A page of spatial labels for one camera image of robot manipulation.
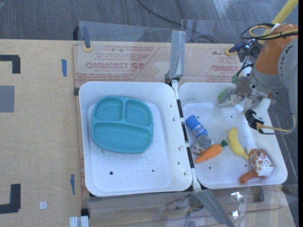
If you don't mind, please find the white and orange carton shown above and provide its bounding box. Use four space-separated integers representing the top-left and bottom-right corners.
246 146 275 177

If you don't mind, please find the white plastic tray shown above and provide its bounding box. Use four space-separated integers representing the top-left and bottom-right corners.
78 81 193 197
178 82 288 190

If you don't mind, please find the brown cardboard board red print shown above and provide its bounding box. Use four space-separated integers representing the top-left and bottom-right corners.
72 40 288 200

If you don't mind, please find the orange carrot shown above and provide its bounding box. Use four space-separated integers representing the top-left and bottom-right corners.
194 140 229 164

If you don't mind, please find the thin black and white rod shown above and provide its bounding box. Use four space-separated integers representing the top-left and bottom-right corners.
170 79 202 192

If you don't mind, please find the orange sausage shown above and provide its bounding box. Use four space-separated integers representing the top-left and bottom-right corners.
239 170 264 184

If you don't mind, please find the blue divided plate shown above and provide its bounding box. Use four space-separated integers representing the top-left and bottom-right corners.
91 95 154 154

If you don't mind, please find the small silver can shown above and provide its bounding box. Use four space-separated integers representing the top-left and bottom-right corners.
191 135 214 155

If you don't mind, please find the black cylinder on white bracket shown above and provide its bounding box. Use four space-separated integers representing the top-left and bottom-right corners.
244 97 272 130

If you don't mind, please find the blue plastic bottle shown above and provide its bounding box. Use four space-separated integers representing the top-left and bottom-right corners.
185 114 209 139

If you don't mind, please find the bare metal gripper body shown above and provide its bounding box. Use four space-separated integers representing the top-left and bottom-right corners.
235 75 278 105

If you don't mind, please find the yellow banana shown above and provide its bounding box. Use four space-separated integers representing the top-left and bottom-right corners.
228 127 250 160

